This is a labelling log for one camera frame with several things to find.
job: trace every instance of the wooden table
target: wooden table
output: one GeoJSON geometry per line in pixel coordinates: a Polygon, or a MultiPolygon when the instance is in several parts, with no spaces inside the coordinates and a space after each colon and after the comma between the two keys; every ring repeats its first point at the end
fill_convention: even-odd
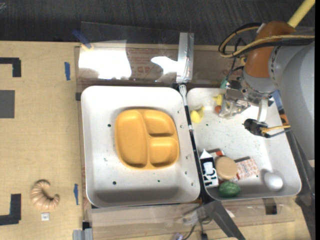
{"type": "MultiPolygon", "coordinates": [[[[15,91],[14,118],[0,118],[0,215],[7,215],[11,194],[21,194],[21,220],[0,226],[0,239],[71,240],[82,228],[83,199],[78,107],[75,99],[75,47],[79,43],[0,41],[0,57],[21,60],[21,77],[13,77],[11,64],[0,64],[0,90],[15,91]],[[70,64],[70,80],[65,74],[70,64]],[[46,179],[49,195],[60,195],[50,220],[31,203],[33,184],[46,179]],[[74,194],[78,185],[78,201],[74,194]]],[[[240,227],[247,239],[310,239],[300,207],[296,220],[240,227]]],[[[209,239],[226,237],[220,230],[209,239]]],[[[135,238],[170,240],[172,235],[135,238]]],[[[195,232],[190,240],[200,239],[195,232]]]]}

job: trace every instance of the metal bracket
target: metal bracket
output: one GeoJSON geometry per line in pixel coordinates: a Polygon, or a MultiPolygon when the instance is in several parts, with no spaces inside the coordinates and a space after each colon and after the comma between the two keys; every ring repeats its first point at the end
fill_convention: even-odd
{"type": "Polygon", "coordinates": [[[300,193],[295,199],[295,203],[301,207],[306,225],[312,240],[316,239],[316,183],[315,171],[310,166],[306,155],[296,141],[292,132],[287,132],[293,158],[302,182],[300,193]]]}
{"type": "Polygon", "coordinates": [[[92,228],[85,230],[75,229],[72,233],[72,240],[93,240],[92,228]]]}
{"type": "Polygon", "coordinates": [[[276,215],[277,205],[273,198],[263,198],[263,203],[265,207],[265,215],[276,215]]]}
{"type": "Polygon", "coordinates": [[[204,210],[223,230],[227,237],[246,240],[220,201],[205,204],[204,210]]]}

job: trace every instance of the yellow divided plate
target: yellow divided plate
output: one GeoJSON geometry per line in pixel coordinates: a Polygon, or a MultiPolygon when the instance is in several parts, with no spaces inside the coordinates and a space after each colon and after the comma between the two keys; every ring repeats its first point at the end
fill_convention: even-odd
{"type": "Polygon", "coordinates": [[[135,169],[159,169],[179,158],[174,121],[155,109],[130,109],[115,120],[115,147],[121,162],[135,169]]]}

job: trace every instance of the white tray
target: white tray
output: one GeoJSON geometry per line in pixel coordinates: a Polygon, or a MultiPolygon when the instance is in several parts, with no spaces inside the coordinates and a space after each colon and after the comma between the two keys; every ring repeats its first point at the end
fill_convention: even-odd
{"type": "Polygon", "coordinates": [[[94,206],[188,203],[199,196],[197,166],[179,92],[167,87],[91,86],[81,95],[81,109],[86,193],[94,206]],[[138,170],[121,163],[115,149],[115,120],[133,108],[157,109],[171,116],[180,146],[175,164],[138,170]]]}
{"type": "MultiPolygon", "coordinates": [[[[233,119],[219,117],[214,112],[216,103],[212,98],[224,92],[224,89],[219,88],[193,88],[187,93],[190,111],[199,109],[201,106],[205,107],[203,120],[192,124],[198,153],[201,154],[204,149],[221,149],[233,160],[252,157],[262,175],[268,171],[281,176],[283,188],[277,192],[270,191],[259,176],[237,181],[241,187],[241,193],[237,197],[220,197],[218,188],[207,188],[208,194],[216,200],[271,198],[298,194],[301,190],[301,180],[287,136],[280,134],[272,138],[264,138],[246,130],[243,125],[245,120],[257,119],[258,107],[256,106],[251,106],[233,119]]],[[[270,127],[282,124],[275,102],[268,108],[265,122],[270,127]]]]}

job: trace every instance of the black cable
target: black cable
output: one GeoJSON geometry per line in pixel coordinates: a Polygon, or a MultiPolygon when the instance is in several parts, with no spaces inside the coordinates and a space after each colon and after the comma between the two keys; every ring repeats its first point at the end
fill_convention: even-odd
{"type": "Polygon", "coordinates": [[[275,47],[275,46],[306,46],[315,41],[315,38],[306,38],[306,39],[290,39],[290,40],[281,40],[281,41],[272,41],[272,42],[263,42],[256,44],[252,47],[249,47],[234,57],[239,57],[243,54],[251,52],[255,49],[263,48],[263,47],[275,47]]]}
{"type": "Polygon", "coordinates": [[[193,227],[190,230],[190,233],[185,238],[183,238],[182,240],[187,240],[192,235],[192,233],[194,232],[195,228],[196,228],[196,225],[193,225],[193,227]]]}
{"type": "MultiPolygon", "coordinates": [[[[235,45],[234,45],[234,51],[235,51],[235,52],[238,50],[238,45],[239,45],[241,42],[243,42],[245,46],[247,45],[246,42],[245,42],[241,37],[239,37],[238,40],[236,41],[235,45]]],[[[232,62],[232,65],[231,65],[231,69],[230,69],[228,75],[227,75],[226,78],[225,78],[227,81],[228,81],[229,77],[231,76],[231,74],[232,74],[234,71],[237,71],[237,70],[240,69],[240,68],[235,68],[235,69],[234,69],[235,64],[236,64],[236,60],[237,60],[237,57],[234,57],[233,62],[232,62]]]]}
{"type": "Polygon", "coordinates": [[[224,42],[230,37],[230,36],[232,36],[233,34],[234,34],[234,36],[236,36],[237,34],[238,34],[238,32],[239,31],[241,31],[241,30],[244,30],[244,29],[250,29],[250,28],[258,28],[258,27],[260,27],[262,25],[262,23],[260,23],[260,22],[253,22],[253,23],[248,23],[248,24],[245,24],[245,25],[242,25],[242,26],[240,26],[240,27],[238,27],[235,31],[233,31],[231,34],[229,34],[222,42],[221,42],[221,44],[219,45],[219,48],[218,48],[218,51],[220,52],[220,53],[225,53],[225,51],[226,51],[226,46],[227,46],[227,44],[230,42],[230,40],[232,40],[232,38],[223,46],[223,47],[221,47],[223,44],[224,44],[224,42]]]}
{"type": "Polygon", "coordinates": [[[243,69],[244,69],[244,66],[238,66],[235,69],[230,70],[227,76],[225,77],[225,80],[228,81],[229,77],[232,75],[233,72],[237,70],[243,70],[243,69]]]}
{"type": "Polygon", "coordinates": [[[202,221],[199,221],[199,222],[200,222],[200,227],[201,227],[201,234],[203,234],[204,233],[204,226],[202,224],[202,221]]]}

